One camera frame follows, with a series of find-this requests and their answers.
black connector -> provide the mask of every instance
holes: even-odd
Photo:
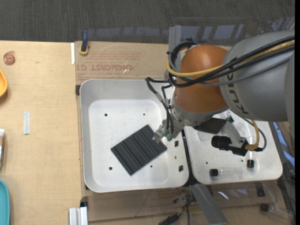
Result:
[[[172,224],[172,223],[176,222],[177,220],[179,220],[179,217],[180,217],[180,215],[175,214],[173,216],[168,217],[166,220],[160,222],[158,225]]]

white tape strip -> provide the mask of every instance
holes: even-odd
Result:
[[[30,112],[25,111],[23,113],[23,135],[30,133]]]
[[[72,64],[75,64],[75,43],[71,43]]]

transparent bottle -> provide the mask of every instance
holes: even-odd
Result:
[[[212,179],[236,179],[243,177],[243,170],[241,167],[220,167],[218,169],[210,169],[210,177]]]
[[[292,211],[289,211],[286,208],[278,207],[275,204],[261,203],[260,211],[273,216],[274,218],[283,218],[288,221],[292,221],[294,219],[294,213]]]

brown round object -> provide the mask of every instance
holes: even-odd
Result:
[[[189,50],[182,58],[179,71],[191,73],[218,67],[227,54],[227,50],[214,45],[196,46]],[[194,84],[185,88],[175,89],[176,102],[180,108],[191,113],[207,113],[217,111],[227,106],[219,86],[205,86]]]
[[[15,62],[15,57],[12,54],[6,54],[4,56],[4,62],[8,65],[11,65]]]

white plastic tray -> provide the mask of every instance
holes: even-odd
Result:
[[[153,83],[161,92],[161,83]],[[171,98],[173,89],[166,89]],[[153,131],[166,118],[165,109],[144,80],[88,80],[80,88],[83,172],[94,192],[117,192],[183,186],[188,165],[181,136],[168,142],[167,151],[129,175],[111,148],[149,124]]]
[[[214,117],[222,118],[221,115],[217,114]],[[247,138],[248,141],[252,138],[255,143],[255,129],[253,126],[234,113],[230,113],[230,115],[240,136]],[[269,123],[264,121],[256,121],[256,123],[267,138],[267,147],[261,152],[248,151],[244,157],[234,155],[231,151],[214,148],[211,145],[212,134],[196,131],[192,127],[185,127],[193,175],[197,181],[203,184],[217,184],[278,179],[283,168]],[[263,137],[260,134],[259,147],[263,147],[263,144]],[[247,168],[247,160],[250,158],[255,161],[254,168]],[[220,168],[239,172],[211,179],[210,169],[220,170]]]

